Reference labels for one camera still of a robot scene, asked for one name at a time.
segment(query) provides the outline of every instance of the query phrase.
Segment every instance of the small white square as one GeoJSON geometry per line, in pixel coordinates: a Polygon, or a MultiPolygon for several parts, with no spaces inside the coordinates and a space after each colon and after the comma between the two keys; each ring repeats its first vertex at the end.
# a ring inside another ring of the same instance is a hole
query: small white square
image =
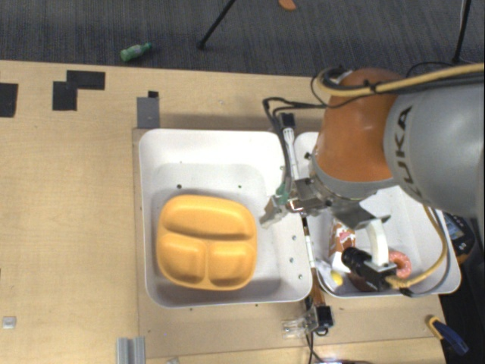
{"type": "Polygon", "coordinates": [[[4,329],[15,329],[17,325],[17,317],[4,317],[2,326],[4,329]]]}

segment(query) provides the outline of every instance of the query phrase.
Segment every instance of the dark gray carpet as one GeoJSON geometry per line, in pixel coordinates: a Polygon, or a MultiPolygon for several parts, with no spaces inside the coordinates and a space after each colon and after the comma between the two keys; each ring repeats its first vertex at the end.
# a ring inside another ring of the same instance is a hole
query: dark gray carpet
{"type": "MultiPolygon", "coordinates": [[[[329,65],[403,73],[450,61],[461,0],[238,0],[208,42],[196,40],[227,0],[0,0],[0,58],[123,64],[119,51],[151,41],[134,66],[312,75],[329,65]]],[[[463,58],[483,61],[484,0],[473,0],[463,58]]]]}

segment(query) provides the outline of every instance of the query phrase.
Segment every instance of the white plastic tub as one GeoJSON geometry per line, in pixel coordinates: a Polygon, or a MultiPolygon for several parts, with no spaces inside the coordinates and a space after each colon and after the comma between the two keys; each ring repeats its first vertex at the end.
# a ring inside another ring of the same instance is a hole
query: white plastic tub
{"type": "MultiPolygon", "coordinates": [[[[303,133],[296,139],[296,157],[299,162],[301,177],[308,176],[308,160],[304,159],[304,156],[305,153],[312,152],[317,136],[317,133],[303,133]]],[[[391,249],[404,252],[410,258],[413,275],[428,269],[438,259],[441,253],[441,241],[438,234],[424,213],[422,205],[404,193],[400,187],[390,187],[380,190],[376,195],[362,202],[361,206],[376,217],[391,215],[389,221],[383,225],[388,246],[391,249]]],[[[446,231],[444,217],[441,212],[438,212],[438,214],[446,231]]],[[[332,217],[329,212],[324,212],[318,217],[308,218],[314,256],[317,259],[325,260],[328,257],[331,223],[332,217]]],[[[434,291],[434,293],[451,293],[458,288],[461,280],[460,269],[449,236],[447,236],[447,239],[448,246],[451,249],[449,274],[448,278],[443,282],[443,285],[434,291]]],[[[367,252],[371,251],[365,230],[356,232],[356,246],[367,252]]],[[[445,263],[428,279],[413,286],[412,290],[415,292],[429,290],[441,279],[444,271],[445,263]]],[[[330,293],[335,297],[341,298],[401,295],[397,290],[387,290],[380,293],[363,293],[357,290],[347,279],[343,286],[339,287],[335,292],[330,293]]]]}
{"type": "Polygon", "coordinates": [[[279,186],[283,155],[267,132],[151,130],[139,143],[145,240],[145,283],[158,305],[171,308],[234,303],[295,302],[311,289],[302,223],[288,215],[265,230],[259,217],[279,186]],[[258,223],[258,256],[247,286],[235,291],[177,286],[159,271],[155,240],[162,206],[179,194],[242,203],[258,223]]]}

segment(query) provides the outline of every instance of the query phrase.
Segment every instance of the green bottle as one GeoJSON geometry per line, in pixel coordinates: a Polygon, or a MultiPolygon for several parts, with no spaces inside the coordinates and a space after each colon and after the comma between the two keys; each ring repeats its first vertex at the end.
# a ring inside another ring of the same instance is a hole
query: green bottle
{"type": "Polygon", "coordinates": [[[147,42],[144,45],[132,45],[128,49],[121,50],[120,57],[123,62],[128,62],[130,59],[138,58],[145,54],[145,52],[151,48],[152,44],[150,42],[147,42]]]}

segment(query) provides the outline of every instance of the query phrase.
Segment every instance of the wooden table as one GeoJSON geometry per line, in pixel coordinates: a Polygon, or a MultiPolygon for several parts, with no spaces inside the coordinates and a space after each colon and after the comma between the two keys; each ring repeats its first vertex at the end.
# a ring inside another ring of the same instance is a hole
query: wooden table
{"type": "MultiPolygon", "coordinates": [[[[19,84],[16,115],[0,118],[0,317],[17,317],[15,329],[0,329],[0,361],[9,364],[110,363],[118,337],[143,334],[133,214],[137,97],[160,93],[162,127],[236,130],[267,130],[264,97],[314,101],[304,77],[0,61],[0,83],[19,84]],[[65,81],[67,70],[104,71],[105,90],[80,89],[77,111],[52,111],[52,83],[65,81]]],[[[298,114],[300,131],[317,130],[320,118],[298,114]]],[[[426,315],[443,318],[437,297],[328,302],[336,326],[315,341],[321,356],[444,363],[424,324],[426,315]]],[[[182,364],[304,363],[304,341],[280,336],[284,306],[235,306],[238,317],[268,328],[255,345],[241,334],[237,344],[184,356],[191,343],[183,328],[177,334],[178,310],[166,327],[177,335],[182,364]]],[[[200,332],[219,338],[229,313],[201,315],[213,328],[200,332]]]]}

